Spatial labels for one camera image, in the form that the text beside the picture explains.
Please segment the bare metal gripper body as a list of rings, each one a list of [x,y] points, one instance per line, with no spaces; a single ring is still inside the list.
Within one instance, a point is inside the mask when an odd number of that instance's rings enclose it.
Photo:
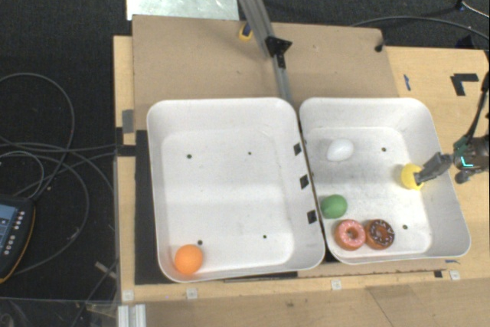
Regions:
[[[458,169],[457,183],[466,183],[473,175],[489,170],[489,137],[462,138],[454,146],[454,165]]]

